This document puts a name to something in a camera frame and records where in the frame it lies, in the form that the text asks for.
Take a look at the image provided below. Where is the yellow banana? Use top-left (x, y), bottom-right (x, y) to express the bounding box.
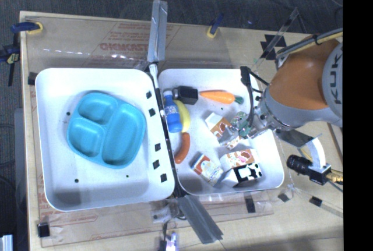
top-left (174, 99), bottom-right (192, 133)

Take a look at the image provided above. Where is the blue plastic bottle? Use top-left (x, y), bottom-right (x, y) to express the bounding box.
top-left (162, 90), bottom-right (184, 134)

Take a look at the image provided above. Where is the orange carrot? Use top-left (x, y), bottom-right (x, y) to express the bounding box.
top-left (199, 90), bottom-right (245, 105)

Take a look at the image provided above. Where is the orange carton with blue print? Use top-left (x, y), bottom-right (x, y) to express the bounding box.
top-left (190, 153), bottom-right (224, 187)

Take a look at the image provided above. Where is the black cylinder on white bracket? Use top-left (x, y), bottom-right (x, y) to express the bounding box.
top-left (286, 138), bottom-right (332, 186)

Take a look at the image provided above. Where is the brown cardboard board red print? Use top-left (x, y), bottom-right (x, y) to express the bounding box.
top-left (24, 18), bottom-right (275, 248)

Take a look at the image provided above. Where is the black and white cow carton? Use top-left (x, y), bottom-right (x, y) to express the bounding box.
top-left (222, 162), bottom-right (263, 188)

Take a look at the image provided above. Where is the green and white small carton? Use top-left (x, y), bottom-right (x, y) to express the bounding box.
top-left (226, 111), bottom-right (249, 150)

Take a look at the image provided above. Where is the black can with silver end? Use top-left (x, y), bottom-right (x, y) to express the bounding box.
top-left (172, 85), bottom-right (199, 106)

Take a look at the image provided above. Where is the blue divided plate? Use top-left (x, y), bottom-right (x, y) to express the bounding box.
top-left (66, 91), bottom-right (147, 170)

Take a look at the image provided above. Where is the orange sausage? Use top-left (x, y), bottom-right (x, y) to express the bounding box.
top-left (173, 132), bottom-right (191, 165)

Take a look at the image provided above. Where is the white carton with pink print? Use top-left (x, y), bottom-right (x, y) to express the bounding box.
top-left (219, 148), bottom-right (261, 172)

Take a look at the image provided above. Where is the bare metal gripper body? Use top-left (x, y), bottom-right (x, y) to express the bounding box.
top-left (235, 104), bottom-right (277, 140)

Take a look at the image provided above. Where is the orange and white carton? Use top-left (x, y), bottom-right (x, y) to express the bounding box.
top-left (204, 111), bottom-right (234, 139)

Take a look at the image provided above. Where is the white plastic tray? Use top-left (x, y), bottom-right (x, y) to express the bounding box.
top-left (34, 67), bottom-right (176, 213)
top-left (157, 68), bottom-right (285, 196)

